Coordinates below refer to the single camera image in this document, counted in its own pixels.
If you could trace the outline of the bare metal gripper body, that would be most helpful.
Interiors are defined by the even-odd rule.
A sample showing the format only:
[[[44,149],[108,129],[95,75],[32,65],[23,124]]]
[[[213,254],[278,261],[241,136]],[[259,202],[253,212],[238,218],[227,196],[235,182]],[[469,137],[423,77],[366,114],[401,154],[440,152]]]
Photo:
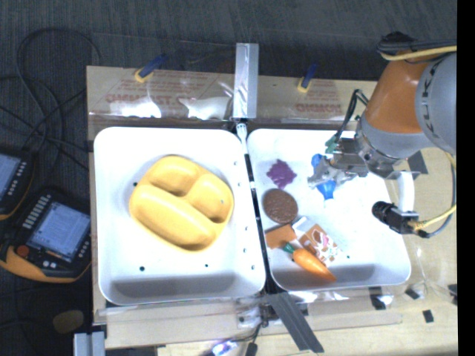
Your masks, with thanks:
[[[382,178],[393,173],[393,166],[404,158],[397,143],[369,136],[331,138],[331,166],[347,176],[365,177],[370,172]]]

